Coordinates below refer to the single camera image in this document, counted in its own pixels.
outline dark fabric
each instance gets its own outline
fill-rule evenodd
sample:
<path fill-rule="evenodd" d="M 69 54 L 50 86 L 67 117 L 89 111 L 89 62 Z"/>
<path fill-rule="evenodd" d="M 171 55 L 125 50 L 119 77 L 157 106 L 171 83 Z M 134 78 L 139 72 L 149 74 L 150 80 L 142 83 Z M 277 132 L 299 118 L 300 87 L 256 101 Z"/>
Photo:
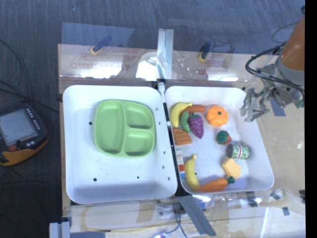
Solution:
<path fill-rule="evenodd" d="M 11 167 L 21 177 L 0 167 L 0 237 L 48 238 L 49 223 L 61 221 L 61 195 L 52 188 L 8 184 L 11 177 L 61 191 L 57 45 L 67 39 L 63 27 L 65 33 L 67 26 L 77 24 L 133 28 L 138 43 L 130 45 L 154 49 L 156 35 L 141 29 L 149 33 L 174 29 L 176 50 L 198 51 L 212 39 L 215 52 L 258 54 L 276 46 L 271 38 L 279 28 L 275 39 L 287 40 L 293 26 L 283 26 L 300 20 L 304 5 L 305 0 L 0 0 L 0 39 L 19 54 L 28 75 L 0 43 L 0 80 L 26 96 L 30 84 L 34 100 L 54 109 L 34 102 L 47 126 L 49 143 L 33 158 Z M 74 37 L 67 41 L 78 43 Z M 4 83 L 1 89 L 14 92 Z M 0 110 L 22 100 L 2 90 Z"/>

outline white plastic tray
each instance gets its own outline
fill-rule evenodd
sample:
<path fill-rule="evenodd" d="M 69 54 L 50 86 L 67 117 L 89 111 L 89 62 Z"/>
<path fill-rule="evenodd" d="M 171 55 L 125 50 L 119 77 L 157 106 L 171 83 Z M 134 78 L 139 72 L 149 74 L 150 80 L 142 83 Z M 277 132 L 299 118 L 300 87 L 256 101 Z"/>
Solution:
<path fill-rule="evenodd" d="M 216 178 L 228 178 L 221 164 L 227 158 L 227 145 L 220 145 L 216 141 L 216 135 L 220 130 L 226 130 L 232 138 L 232 143 L 247 145 L 250 149 L 250 157 L 246 160 L 235 160 L 241 166 L 242 175 L 234 183 L 228 185 L 225 190 L 217 192 L 198 192 L 189 187 L 186 179 L 182 178 L 181 183 L 184 189 L 190 194 L 214 194 L 224 192 L 240 192 L 266 190 L 273 186 L 274 176 L 269 163 L 264 143 L 255 121 L 249 123 L 244 121 L 240 115 L 240 108 L 246 93 L 238 88 L 224 87 L 185 87 L 172 86 L 166 90 L 165 99 L 169 113 L 172 107 L 178 102 L 192 102 L 206 106 L 205 113 L 202 115 L 204 121 L 204 136 L 197 138 L 189 132 L 192 143 L 188 145 L 175 146 L 180 149 L 185 163 L 197 155 L 195 161 L 195 173 L 200 185 L 204 185 Z M 228 123 L 216 127 L 209 124 L 206 119 L 207 110 L 219 105 L 229 113 Z"/>
<path fill-rule="evenodd" d="M 140 158 L 113 157 L 94 144 L 94 118 L 106 99 L 148 106 L 156 122 L 153 151 Z M 66 191 L 78 204 L 166 198 L 177 179 L 159 92 L 150 87 L 74 85 L 63 94 Z"/>

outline robotic arm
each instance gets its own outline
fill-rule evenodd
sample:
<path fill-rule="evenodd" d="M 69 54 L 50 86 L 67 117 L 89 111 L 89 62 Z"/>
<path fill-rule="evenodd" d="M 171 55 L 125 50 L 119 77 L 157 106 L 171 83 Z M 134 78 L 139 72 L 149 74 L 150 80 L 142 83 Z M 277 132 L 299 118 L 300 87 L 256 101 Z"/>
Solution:
<path fill-rule="evenodd" d="M 274 64 L 256 70 L 249 67 L 256 58 L 270 52 L 274 55 L 281 49 Z M 297 108 L 303 108 L 305 102 L 305 15 L 286 43 L 252 57 L 246 63 L 246 70 L 259 77 L 264 88 L 258 93 L 254 88 L 248 89 L 244 105 L 240 109 L 242 116 L 247 115 L 245 121 L 251 122 L 268 113 L 269 109 L 266 108 L 265 102 L 272 98 L 282 108 L 290 103 L 294 103 Z"/>

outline device screen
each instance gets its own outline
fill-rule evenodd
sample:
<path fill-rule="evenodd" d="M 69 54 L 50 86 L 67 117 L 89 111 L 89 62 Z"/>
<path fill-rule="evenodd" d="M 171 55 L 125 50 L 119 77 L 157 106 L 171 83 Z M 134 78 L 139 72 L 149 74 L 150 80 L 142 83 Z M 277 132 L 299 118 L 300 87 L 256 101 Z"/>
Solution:
<path fill-rule="evenodd" d="M 38 135 L 23 109 L 0 116 L 0 131 L 7 146 Z"/>

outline table surface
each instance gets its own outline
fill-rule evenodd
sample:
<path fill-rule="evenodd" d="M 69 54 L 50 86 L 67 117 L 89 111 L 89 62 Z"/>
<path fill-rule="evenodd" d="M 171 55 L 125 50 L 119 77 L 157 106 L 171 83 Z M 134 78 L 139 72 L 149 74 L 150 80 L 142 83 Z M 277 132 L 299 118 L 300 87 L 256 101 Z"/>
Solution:
<path fill-rule="evenodd" d="M 142 58 L 155 57 L 157 51 L 137 49 L 131 53 L 125 49 L 126 62 L 123 62 L 122 50 L 115 48 L 103 50 L 102 59 L 93 57 L 87 62 L 87 50 L 91 46 L 66 45 L 58 47 L 59 52 L 59 93 L 74 84 L 94 85 L 151 85 L 151 80 L 132 80 L 136 73 L 141 73 Z M 114 59 L 107 54 L 119 55 Z M 229 86 L 243 87 L 252 82 L 255 89 L 263 87 L 257 78 L 253 79 L 245 72 L 248 54 L 213 54 L 206 64 L 198 64 L 198 52 L 173 51 L 173 68 L 184 66 L 187 72 L 176 71 L 167 80 L 167 85 L 193 86 Z M 267 56 L 255 61 L 254 67 L 261 67 Z M 97 63 L 111 67 L 117 77 L 89 78 L 85 71 L 90 70 L 84 64 Z M 219 75 L 238 77 L 236 81 L 219 80 Z M 256 191 L 253 194 L 220 194 L 205 204 L 204 214 L 218 236 L 221 237 L 305 237 L 305 203 L 299 191 L 305 190 L 305 130 L 304 109 L 288 105 L 284 109 L 286 116 L 277 117 L 271 111 L 258 118 L 261 136 L 274 173 L 274 185 L 268 191 Z M 100 231 L 106 237 L 154 237 L 176 227 L 173 214 L 174 198 L 165 200 L 143 200 L 113 202 L 92 205 L 73 205 L 66 192 L 65 184 L 65 147 L 63 108 L 60 103 L 62 186 L 64 216 L 71 216 L 71 232 Z M 200 237 L 188 215 L 182 215 L 181 226 L 188 237 Z M 170 234 L 171 237 L 183 237 L 180 229 Z"/>

